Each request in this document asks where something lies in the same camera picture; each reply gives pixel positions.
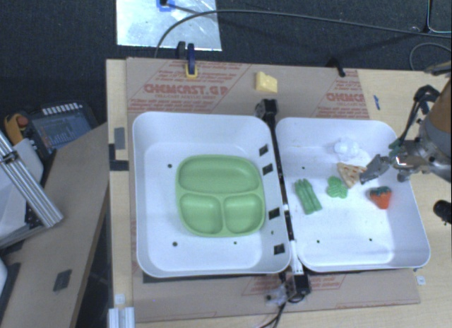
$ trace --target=black connector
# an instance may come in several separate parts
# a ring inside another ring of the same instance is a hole
[[[330,60],[328,60],[328,63],[326,63],[325,66],[327,68],[331,68],[331,67],[336,68],[338,70],[339,77],[341,77],[341,78],[345,77],[344,69],[340,65],[340,62],[335,57],[331,57]]]
[[[185,60],[186,59],[186,50],[185,50],[185,42],[179,42],[176,47],[176,59]]]
[[[444,200],[437,201],[433,206],[433,211],[442,221],[444,221],[444,225],[446,225],[446,223],[452,223],[452,208],[450,202]]]
[[[297,295],[306,296],[311,292],[311,283],[307,274],[295,275],[295,291]]]
[[[277,113],[278,102],[276,99],[262,99],[254,110],[254,115],[267,123],[274,122]]]

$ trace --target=aluminum foil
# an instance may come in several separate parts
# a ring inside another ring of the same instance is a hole
[[[215,0],[117,0],[118,45],[155,47],[162,34],[177,21],[202,11],[215,10]],[[194,43],[198,50],[221,51],[216,14],[191,19],[176,27],[161,47],[175,48],[179,41]]]

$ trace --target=electronic device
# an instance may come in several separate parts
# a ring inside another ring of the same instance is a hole
[[[93,112],[80,100],[42,105],[36,112],[19,111],[4,120],[13,145],[31,140],[42,160],[97,126]]]

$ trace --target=cardboard sheet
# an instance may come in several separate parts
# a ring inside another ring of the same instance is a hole
[[[197,63],[199,77],[185,76],[184,61],[127,59],[127,110],[130,126],[148,110],[252,115],[264,98],[278,100],[277,119],[327,117],[367,119],[357,71],[341,78],[335,69],[255,64]],[[263,71],[278,80],[278,93],[254,89]],[[133,156],[129,149],[133,306],[137,322],[224,317],[276,312],[266,294],[280,285],[278,275],[199,279],[152,279],[136,261]],[[311,276],[312,292],[288,311],[362,308],[419,303],[411,269]]]
[[[341,78],[335,69],[199,61],[188,79],[185,61],[127,59],[127,110],[252,115],[264,98],[278,100],[278,119],[322,117],[368,119],[356,70]],[[254,88],[256,73],[278,80],[278,93]]]

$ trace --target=green plate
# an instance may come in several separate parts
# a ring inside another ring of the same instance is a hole
[[[183,160],[176,197],[182,223],[200,236],[248,235],[265,220],[261,176],[245,158],[199,155]]]

